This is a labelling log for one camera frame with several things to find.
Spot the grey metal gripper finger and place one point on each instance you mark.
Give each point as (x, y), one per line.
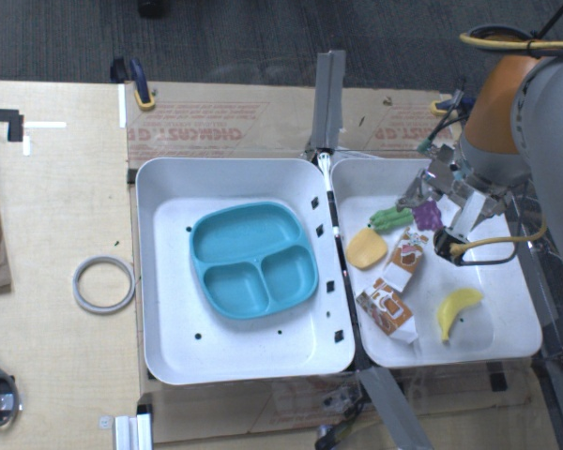
(412, 196)

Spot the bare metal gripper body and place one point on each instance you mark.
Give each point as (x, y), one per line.
(455, 183)

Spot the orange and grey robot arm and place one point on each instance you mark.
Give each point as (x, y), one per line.
(539, 124)

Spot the purple toy grapes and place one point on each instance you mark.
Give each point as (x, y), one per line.
(427, 216)

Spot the green toy vegetable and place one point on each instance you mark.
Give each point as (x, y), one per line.
(390, 218)

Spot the orange and white carton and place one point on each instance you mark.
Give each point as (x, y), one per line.
(387, 310)
(406, 260)

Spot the yellow toy chip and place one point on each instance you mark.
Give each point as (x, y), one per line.
(366, 249)

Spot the white plastic tray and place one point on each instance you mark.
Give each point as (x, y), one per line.
(492, 293)
(244, 345)

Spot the yellow banana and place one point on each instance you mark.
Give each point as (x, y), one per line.
(452, 307)

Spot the blue divided plate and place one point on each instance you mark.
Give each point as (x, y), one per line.
(253, 260)

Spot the brown cardboard board red print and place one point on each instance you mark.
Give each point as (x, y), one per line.
(206, 120)

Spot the black round object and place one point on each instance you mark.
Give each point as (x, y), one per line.
(150, 4)

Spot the white tape roll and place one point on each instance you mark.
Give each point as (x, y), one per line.
(82, 298)

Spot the black cylinder on white bracket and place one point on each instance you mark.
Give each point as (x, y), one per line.
(450, 244)

